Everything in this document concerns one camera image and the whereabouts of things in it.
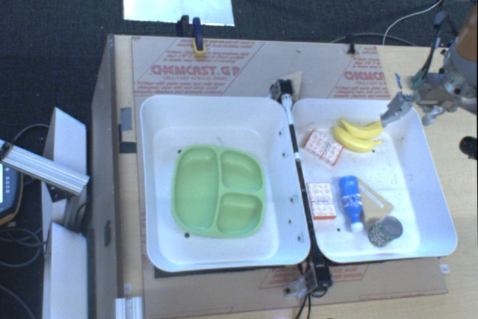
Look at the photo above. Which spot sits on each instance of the green divided plate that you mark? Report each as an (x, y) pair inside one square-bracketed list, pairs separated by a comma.
[(196, 190)]

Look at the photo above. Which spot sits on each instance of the thin black and white rod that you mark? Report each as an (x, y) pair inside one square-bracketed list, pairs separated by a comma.
[(298, 168)]

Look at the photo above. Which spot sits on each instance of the blue bottle with white cap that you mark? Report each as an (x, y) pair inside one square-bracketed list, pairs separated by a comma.
[(351, 199)]

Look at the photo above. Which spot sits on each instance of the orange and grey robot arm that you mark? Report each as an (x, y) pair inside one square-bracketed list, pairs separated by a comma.
[(468, 33)]

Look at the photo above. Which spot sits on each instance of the tan cardboard triangle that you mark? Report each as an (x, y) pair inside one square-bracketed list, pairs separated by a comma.
[(296, 80)]

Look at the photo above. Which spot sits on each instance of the brown cardboard board red print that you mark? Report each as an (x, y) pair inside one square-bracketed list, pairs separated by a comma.
[(231, 67)]

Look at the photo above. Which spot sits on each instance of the orange and white packet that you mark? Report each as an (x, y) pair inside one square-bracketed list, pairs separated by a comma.
[(323, 146), (321, 199)]

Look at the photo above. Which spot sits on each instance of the green can with grey lid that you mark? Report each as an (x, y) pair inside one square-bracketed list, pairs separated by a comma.
[(384, 231)]

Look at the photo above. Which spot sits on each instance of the yellow banana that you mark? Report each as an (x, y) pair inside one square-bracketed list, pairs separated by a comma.
[(354, 140)]

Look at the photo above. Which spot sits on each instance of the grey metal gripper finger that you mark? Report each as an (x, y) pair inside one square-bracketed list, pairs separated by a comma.
[(397, 107), (433, 114)]

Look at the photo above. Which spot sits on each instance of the white plastic tray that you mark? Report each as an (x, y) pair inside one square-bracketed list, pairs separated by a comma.
[(422, 179), (209, 116)]

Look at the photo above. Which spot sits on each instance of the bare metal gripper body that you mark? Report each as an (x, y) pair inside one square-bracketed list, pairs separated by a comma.
[(435, 89)]

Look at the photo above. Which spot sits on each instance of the black cylinder on white bracket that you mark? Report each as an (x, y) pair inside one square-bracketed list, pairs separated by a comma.
[(470, 147)]

